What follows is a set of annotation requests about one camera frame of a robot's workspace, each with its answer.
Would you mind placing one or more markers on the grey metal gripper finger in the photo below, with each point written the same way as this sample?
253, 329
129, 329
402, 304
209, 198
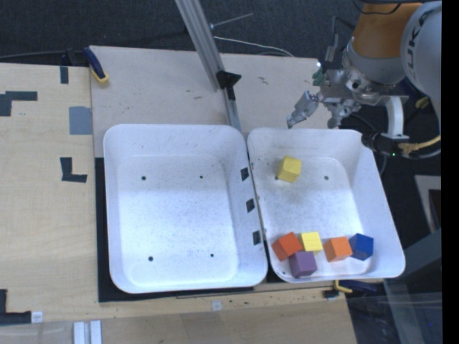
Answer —
340, 113
303, 108

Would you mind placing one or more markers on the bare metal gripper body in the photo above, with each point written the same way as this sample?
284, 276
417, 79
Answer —
349, 84

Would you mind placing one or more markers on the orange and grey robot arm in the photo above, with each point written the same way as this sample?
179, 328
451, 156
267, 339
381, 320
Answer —
383, 31

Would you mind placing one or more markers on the yellow cube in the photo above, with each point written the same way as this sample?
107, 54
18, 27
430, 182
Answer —
289, 169
311, 241

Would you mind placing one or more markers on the white plastic tray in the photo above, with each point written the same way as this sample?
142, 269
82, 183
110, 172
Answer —
179, 206
322, 206

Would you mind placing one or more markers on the blue cube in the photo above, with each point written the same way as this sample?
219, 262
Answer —
362, 246

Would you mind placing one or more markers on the orange cube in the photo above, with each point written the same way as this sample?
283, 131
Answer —
338, 248

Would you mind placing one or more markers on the red-orange cube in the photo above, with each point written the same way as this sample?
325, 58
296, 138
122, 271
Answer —
287, 246

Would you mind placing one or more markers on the purple cube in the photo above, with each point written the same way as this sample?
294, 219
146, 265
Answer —
303, 264

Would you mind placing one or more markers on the black cylinder on white bracket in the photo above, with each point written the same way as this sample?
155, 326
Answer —
382, 142

